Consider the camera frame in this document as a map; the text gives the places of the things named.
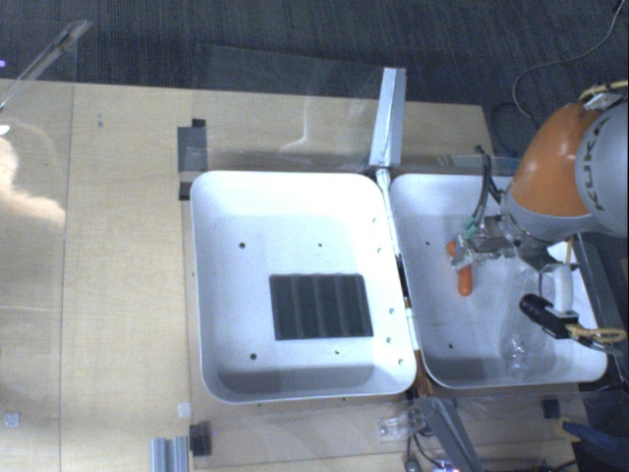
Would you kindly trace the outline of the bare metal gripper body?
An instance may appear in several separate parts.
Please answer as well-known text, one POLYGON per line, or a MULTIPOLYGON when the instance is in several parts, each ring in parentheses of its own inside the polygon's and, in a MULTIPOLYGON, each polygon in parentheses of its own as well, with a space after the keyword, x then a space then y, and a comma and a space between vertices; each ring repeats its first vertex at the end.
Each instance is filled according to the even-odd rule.
POLYGON ((523 231, 507 214, 489 215, 472 241, 473 250, 490 258, 515 258, 523 241, 523 231))

